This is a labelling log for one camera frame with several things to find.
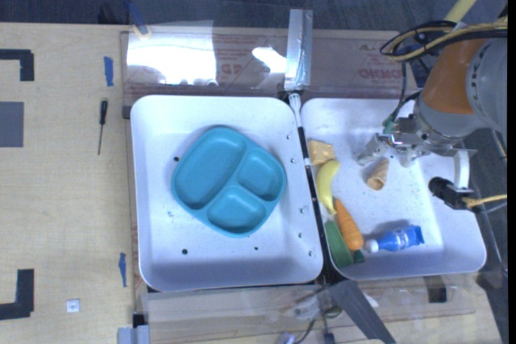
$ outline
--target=plastic water bottle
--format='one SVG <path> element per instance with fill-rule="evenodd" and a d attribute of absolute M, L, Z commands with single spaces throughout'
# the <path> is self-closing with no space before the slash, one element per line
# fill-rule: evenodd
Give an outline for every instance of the plastic water bottle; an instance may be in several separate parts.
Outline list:
<path fill-rule="evenodd" d="M 367 252 L 374 254 L 379 250 L 399 251 L 424 243 L 425 240 L 422 237 L 421 227 L 411 225 L 386 232 L 379 239 L 369 239 L 365 243 L 365 249 Z"/>

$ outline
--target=white plastic tray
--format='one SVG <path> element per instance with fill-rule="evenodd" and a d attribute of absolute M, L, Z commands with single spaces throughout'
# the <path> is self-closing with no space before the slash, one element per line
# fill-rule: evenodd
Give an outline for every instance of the white plastic tray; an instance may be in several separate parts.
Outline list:
<path fill-rule="evenodd" d="M 255 233 L 232 238 L 181 208 L 171 176 L 213 126 L 229 126 L 274 155 L 287 185 Z M 159 291 L 302 284 L 323 267 L 317 224 L 292 110 L 268 97 L 147 96 L 131 110 L 139 269 Z"/>
<path fill-rule="evenodd" d="M 422 227 L 425 239 L 424 245 L 403 251 L 365 252 L 364 263 L 339 270 L 353 280 L 477 271 L 484 265 L 486 251 L 474 214 L 449 208 L 431 196 L 427 187 L 434 176 L 453 181 L 452 158 L 424 156 L 404 168 L 392 150 L 386 154 L 390 162 L 385 187 L 374 191 L 365 183 L 374 164 L 361 167 L 356 158 L 372 136 L 381 132 L 382 121 L 396 105 L 396 100 L 316 98 L 302 107 L 306 139 L 334 147 L 340 169 L 331 189 L 355 218 L 364 238 L 415 224 Z M 407 104 L 400 116 L 410 113 L 411 106 Z M 324 206 L 321 212 L 323 219 L 329 218 Z"/>

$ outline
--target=brown cone toy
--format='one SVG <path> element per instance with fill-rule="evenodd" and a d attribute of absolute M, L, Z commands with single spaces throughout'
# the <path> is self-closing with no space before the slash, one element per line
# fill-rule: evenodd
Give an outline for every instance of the brown cone toy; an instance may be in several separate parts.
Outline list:
<path fill-rule="evenodd" d="M 368 178 L 368 187 L 379 191 L 385 185 L 387 181 L 387 171 L 389 170 L 389 160 L 383 158 L 378 166 L 372 171 Z"/>

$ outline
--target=blue bowl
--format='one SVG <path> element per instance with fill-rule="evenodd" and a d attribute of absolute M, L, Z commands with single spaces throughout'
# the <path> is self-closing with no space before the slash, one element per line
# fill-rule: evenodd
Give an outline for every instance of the blue bowl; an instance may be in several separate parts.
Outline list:
<path fill-rule="evenodd" d="M 226 127 L 204 133 L 172 175 L 172 194 L 186 211 L 231 237 L 258 230 L 286 186 L 281 163 L 261 146 Z"/>

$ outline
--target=screwdriver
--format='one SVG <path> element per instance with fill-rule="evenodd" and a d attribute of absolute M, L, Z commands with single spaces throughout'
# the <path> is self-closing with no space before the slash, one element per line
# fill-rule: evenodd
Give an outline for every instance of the screwdriver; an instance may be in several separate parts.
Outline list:
<path fill-rule="evenodd" d="M 100 155 L 100 146 L 102 145 L 102 129 L 104 128 L 104 123 L 106 123 L 106 114 L 107 114 L 107 99 L 102 99 L 100 104 L 100 137 L 98 138 L 98 154 Z"/>

